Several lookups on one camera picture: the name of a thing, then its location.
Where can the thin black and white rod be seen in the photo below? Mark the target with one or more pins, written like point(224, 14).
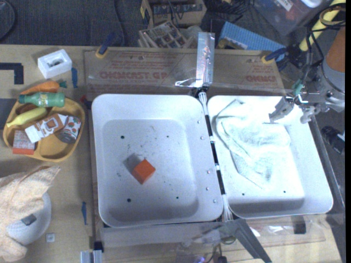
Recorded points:
point(213, 144)

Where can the small white square block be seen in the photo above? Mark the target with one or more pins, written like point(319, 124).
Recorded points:
point(50, 237)

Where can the yellow banana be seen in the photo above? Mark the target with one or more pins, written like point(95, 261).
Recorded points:
point(27, 116)

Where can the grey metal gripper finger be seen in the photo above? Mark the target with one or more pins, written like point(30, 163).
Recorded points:
point(307, 116)
point(282, 109)

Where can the wooden compartment box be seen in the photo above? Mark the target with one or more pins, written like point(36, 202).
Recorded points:
point(161, 35)

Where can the clear plastic storage bin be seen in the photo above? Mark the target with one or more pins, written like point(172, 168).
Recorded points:
point(282, 7)

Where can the blue ribbed box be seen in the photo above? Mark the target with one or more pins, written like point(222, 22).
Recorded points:
point(246, 38)

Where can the white towel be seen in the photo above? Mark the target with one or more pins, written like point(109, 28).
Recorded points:
point(255, 144)

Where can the white and orange carton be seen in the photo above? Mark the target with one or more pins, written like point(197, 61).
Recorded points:
point(44, 127)

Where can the orange and white packet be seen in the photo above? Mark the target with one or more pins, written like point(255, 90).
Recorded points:
point(23, 144)

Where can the brown cardboard board red print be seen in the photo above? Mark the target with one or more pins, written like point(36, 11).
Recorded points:
point(137, 70)

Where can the green bottle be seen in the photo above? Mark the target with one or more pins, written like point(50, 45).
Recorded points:
point(41, 99)

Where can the orange cube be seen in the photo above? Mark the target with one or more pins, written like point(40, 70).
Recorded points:
point(143, 172)

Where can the black cylinder on white bracket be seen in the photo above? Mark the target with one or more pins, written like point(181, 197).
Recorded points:
point(333, 140)

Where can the white foam box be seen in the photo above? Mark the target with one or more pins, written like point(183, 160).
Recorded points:
point(55, 64)

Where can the white plastic tray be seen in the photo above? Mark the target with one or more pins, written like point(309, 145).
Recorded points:
point(310, 174)
point(164, 114)

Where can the pale yellow cloth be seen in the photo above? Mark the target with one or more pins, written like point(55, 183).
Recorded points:
point(19, 190)

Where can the orange carrot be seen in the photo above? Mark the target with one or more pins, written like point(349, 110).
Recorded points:
point(44, 87)

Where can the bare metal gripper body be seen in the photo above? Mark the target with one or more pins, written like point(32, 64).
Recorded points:
point(315, 97)

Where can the small can with tomato print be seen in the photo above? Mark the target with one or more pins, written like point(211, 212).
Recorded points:
point(70, 130)

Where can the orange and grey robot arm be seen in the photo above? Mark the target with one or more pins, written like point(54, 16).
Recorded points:
point(335, 64)

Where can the orange divided plate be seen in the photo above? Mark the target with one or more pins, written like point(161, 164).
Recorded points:
point(52, 149)

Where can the white bowl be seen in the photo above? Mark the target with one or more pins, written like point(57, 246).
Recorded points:
point(41, 223)

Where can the brown cardboard box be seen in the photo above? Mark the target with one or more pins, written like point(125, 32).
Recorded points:
point(189, 12)

